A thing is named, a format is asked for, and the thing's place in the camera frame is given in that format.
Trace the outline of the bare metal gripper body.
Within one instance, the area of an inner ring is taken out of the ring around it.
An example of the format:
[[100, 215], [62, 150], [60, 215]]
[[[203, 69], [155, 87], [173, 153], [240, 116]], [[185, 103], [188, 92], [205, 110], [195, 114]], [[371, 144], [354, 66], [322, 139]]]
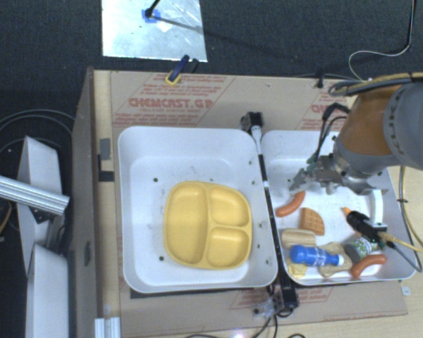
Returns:
[[312, 170], [316, 173], [316, 181], [322, 187], [328, 181], [339, 183], [357, 195], [367, 195], [375, 187], [369, 179], [382, 174], [388, 165], [388, 156], [373, 156], [364, 154], [328, 154], [316, 157], [312, 155]]

